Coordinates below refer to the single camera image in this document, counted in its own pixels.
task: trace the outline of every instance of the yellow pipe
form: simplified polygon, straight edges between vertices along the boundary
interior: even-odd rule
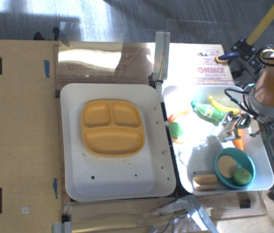
[[[262,21],[257,25],[257,27],[253,30],[250,36],[246,39],[246,43],[249,46],[253,46],[257,39],[261,36],[261,34],[266,30],[266,28],[271,24],[274,20],[274,4],[264,16]]]

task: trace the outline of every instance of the toy bottle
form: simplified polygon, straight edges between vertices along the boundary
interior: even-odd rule
[[[191,106],[194,112],[199,112],[204,117],[212,119],[218,123],[221,122],[225,116],[224,112],[214,108],[213,106],[209,104],[202,104],[196,101],[192,101]]]

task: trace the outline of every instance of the yellow banana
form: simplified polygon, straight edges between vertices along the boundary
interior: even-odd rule
[[[233,107],[226,107],[221,105],[219,102],[217,102],[216,100],[213,99],[213,96],[209,96],[208,97],[211,103],[211,106],[213,106],[214,108],[223,111],[226,113],[226,111],[232,111],[233,115],[238,115],[240,113],[240,109],[237,108],[233,108]]]

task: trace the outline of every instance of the green ball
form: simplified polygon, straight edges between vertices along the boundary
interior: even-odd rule
[[[184,133],[184,130],[181,128],[180,124],[177,122],[171,122],[169,124],[169,130],[170,130],[170,135],[178,138],[180,135]]]
[[[252,174],[245,168],[238,168],[233,173],[233,179],[237,185],[249,184],[252,180]]]

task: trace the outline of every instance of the teal bowl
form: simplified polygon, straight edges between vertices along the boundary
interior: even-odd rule
[[[227,178],[227,177],[224,177],[223,175],[221,175],[219,169],[218,169],[218,159],[222,156],[222,155],[228,155],[230,157],[232,157],[236,163],[237,163],[237,167],[238,168],[245,168],[247,169],[251,175],[252,175],[252,179],[251,181],[246,184],[246,185],[238,185],[235,183],[234,179],[233,178]],[[252,184],[252,182],[254,181],[254,178],[255,178],[255,167],[254,167],[254,163],[252,161],[252,159],[250,158],[250,156],[240,150],[240,149],[237,149],[237,148],[225,148],[225,149],[222,149],[216,156],[215,158],[215,163],[214,163],[214,173],[216,174],[216,176],[218,177],[218,180],[223,184],[223,185],[226,185],[230,188],[233,188],[233,189],[244,189],[244,188],[247,188],[249,185]]]

